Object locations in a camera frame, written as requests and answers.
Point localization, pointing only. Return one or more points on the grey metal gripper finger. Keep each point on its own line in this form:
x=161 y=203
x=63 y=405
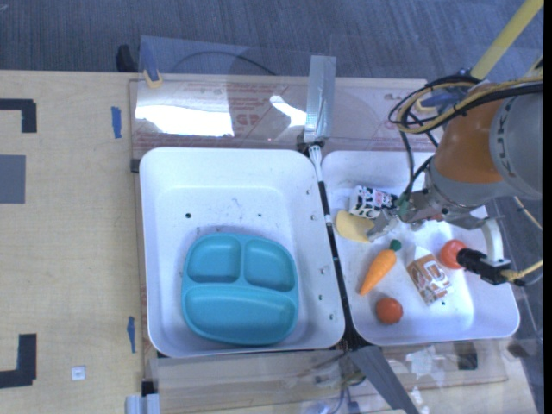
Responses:
x=381 y=227

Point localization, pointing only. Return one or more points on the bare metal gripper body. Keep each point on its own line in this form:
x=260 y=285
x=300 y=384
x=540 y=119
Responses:
x=431 y=211

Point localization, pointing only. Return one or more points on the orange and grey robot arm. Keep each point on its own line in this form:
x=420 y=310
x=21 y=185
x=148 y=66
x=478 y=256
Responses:
x=474 y=153

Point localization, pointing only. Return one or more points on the yellow banana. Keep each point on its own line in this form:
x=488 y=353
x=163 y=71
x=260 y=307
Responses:
x=351 y=227

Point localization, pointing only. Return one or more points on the black and white cow carton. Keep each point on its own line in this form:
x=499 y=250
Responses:
x=366 y=201

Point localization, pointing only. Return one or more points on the orange carrot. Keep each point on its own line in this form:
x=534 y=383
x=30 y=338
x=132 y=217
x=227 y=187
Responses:
x=379 y=267

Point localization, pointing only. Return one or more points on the orange ball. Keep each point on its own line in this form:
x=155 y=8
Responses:
x=389 y=311
x=450 y=252

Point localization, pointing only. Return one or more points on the brown and white carton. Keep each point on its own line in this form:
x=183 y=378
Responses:
x=429 y=278

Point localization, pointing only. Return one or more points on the white plastic tray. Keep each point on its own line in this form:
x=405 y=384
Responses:
x=241 y=188
x=431 y=321

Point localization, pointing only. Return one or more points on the blue divided plate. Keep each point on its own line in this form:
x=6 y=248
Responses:
x=239 y=289

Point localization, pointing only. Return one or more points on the black cylinder on white bracket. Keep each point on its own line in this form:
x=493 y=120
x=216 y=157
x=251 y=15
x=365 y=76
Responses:
x=478 y=263

